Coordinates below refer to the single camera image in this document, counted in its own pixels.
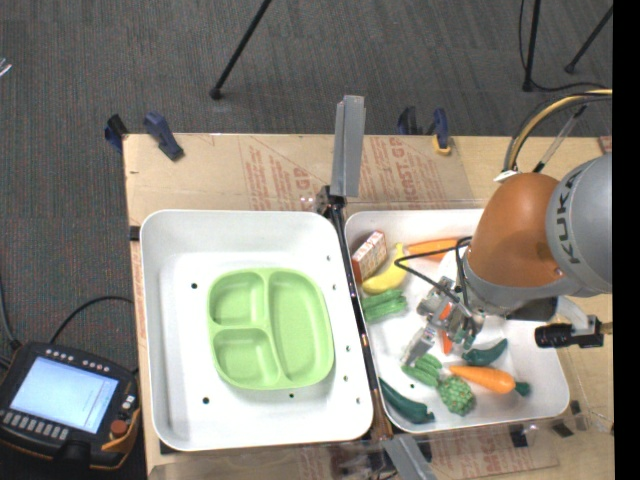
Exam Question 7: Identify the yellow banana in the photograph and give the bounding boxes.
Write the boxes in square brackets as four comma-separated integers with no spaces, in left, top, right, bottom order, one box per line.
[360,242,410,296]

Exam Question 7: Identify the orange carrot with green top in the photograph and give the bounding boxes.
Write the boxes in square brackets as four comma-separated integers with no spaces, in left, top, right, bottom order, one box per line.
[447,363,532,398]

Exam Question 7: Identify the black block with thin wires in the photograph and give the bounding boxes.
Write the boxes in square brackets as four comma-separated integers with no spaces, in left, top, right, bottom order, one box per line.
[315,184,347,215]

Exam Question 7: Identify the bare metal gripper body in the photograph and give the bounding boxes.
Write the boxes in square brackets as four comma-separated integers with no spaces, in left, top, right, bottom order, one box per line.
[416,276,487,343]

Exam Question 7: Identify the brown cardboard board red print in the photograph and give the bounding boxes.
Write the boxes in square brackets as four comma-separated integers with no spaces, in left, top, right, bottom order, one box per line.
[122,132,614,480]

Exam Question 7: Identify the small orange carrot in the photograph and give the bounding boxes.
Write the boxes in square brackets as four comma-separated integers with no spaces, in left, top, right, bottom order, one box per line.
[437,301,455,356]

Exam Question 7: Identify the green pea pods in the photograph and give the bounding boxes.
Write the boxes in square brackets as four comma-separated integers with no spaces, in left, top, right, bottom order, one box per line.
[400,352,444,389]
[360,288,409,325]

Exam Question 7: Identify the orange and white carton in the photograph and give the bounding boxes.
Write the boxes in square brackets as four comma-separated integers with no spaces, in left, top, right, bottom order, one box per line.
[350,230,389,285]

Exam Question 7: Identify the large orange carrot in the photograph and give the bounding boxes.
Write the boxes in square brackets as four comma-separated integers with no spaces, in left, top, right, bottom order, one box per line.
[405,237,462,262]

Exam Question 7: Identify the green grapes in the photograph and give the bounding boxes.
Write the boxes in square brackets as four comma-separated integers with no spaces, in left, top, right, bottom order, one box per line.
[437,374,477,417]

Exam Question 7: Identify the green divided plate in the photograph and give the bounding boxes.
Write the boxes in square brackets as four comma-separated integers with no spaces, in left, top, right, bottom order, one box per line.
[206,267,336,391]

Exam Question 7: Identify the black cylinder on white bracket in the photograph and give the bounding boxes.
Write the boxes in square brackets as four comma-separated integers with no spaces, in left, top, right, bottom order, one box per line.
[533,296,606,350]

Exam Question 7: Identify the dark green pepper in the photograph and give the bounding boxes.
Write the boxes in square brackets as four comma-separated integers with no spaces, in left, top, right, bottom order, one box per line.
[461,337,509,368]
[377,377,437,425]

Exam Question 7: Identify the black tripod stand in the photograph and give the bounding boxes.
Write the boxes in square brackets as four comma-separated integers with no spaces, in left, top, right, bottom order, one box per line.
[519,0,614,93]
[208,0,287,101]

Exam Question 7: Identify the white plastic tray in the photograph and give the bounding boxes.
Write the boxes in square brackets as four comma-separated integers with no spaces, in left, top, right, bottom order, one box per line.
[139,208,375,453]
[343,208,572,435]

